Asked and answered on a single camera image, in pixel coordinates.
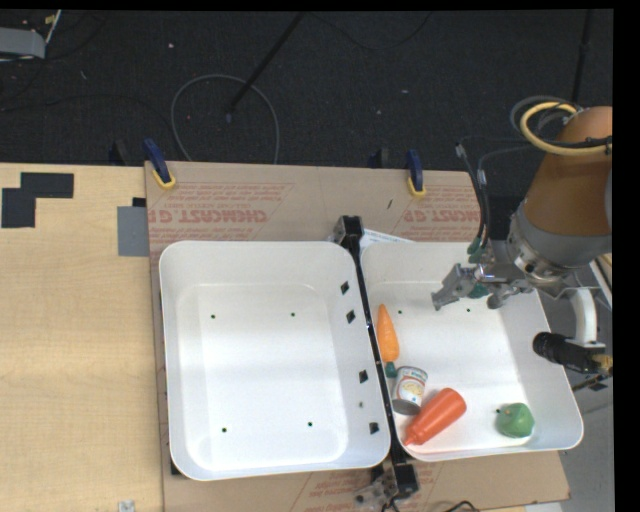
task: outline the black metal bracket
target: black metal bracket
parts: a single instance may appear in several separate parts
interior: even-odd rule
[[[384,365],[378,348],[378,341],[376,339],[376,333],[371,317],[371,307],[369,306],[369,297],[367,295],[367,288],[364,281],[364,272],[360,262],[360,239],[363,235],[364,228],[362,226],[362,219],[357,216],[343,215],[335,225],[333,232],[335,242],[349,251],[349,254],[351,254],[356,265],[356,274],[358,276],[358,285],[360,287],[360,297],[362,299],[367,331],[369,333],[373,356],[376,361],[378,382],[380,384],[380,390],[382,391],[382,400],[384,402],[387,423],[389,424],[389,432],[391,434],[391,464],[393,466],[393,472],[398,487],[398,494],[396,495],[396,498],[404,499],[414,492],[417,492],[419,485],[415,468],[407,461],[407,454],[400,443],[398,431],[396,430],[395,421],[393,419],[391,398],[389,397],[389,390],[386,384]]]

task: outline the gray tape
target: gray tape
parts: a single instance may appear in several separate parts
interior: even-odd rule
[[[149,256],[146,208],[118,206],[118,255]]]

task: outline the cardboard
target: cardboard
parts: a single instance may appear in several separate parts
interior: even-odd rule
[[[357,510],[354,492],[369,483],[367,469],[217,482],[172,474],[158,259],[178,240],[325,240],[342,215],[358,215],[366,229],[414,241],[470,241],[479,211],[468,176],[425,171],[427,194],[416,198],[408,172],[398,169],[167,165],[177,181],[168,191],[145,166],[165,509]],[[556,452],[413,464],[420,491],[401,503],[403,512],[437,512],[462,500],[487,509],[569,498]]]

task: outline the yellow cable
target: yellow cable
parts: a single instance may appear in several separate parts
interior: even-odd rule
[[[553,153],[554,155],[562,155],[562,156],[595,155],[607,149],[609,151],[613,149],[613,144],[609,144],[609,145],[601,144],[600,146],[593,146],[590,148],[559,147],[559,146],[554,146],[553,144],[549,144],[548,142],[545,142],[539,137],[535,136],[529,129],[529,126],[527,125],[529,118],[531,118],[531,116],[533,116],[534,114],[537,114],[541,110],[548,110],[550,108],[559,108],[571,114],[575,114],[578,112],[573,106],[567,103],[559,104],[558,102],[555,102],[555,101],[539,103],[538,105],[535,105],[534,107],[531,107],[529,110],[527,110],[520,118],[520,130],[522,131],[522,134],[525,136],[525,138],[529,142],[531,142],[531,144],[536,146],[538,149],[546,151],[547,153]]]

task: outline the orange vegetable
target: orange vegetable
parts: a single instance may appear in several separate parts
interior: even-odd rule
[[[423,444],[457,421],[467,410],[460,394],[444,388],[425,405],[409,423],[404,444]]]
[[[378,307],[378,323],[376,325],[376,337],[378,338],[378,346],[380,347],[380,357],[386,362],[393,362],[400,355],[400,345],[398,344],[398,336],[393,327],[391,316],[384,304]]]

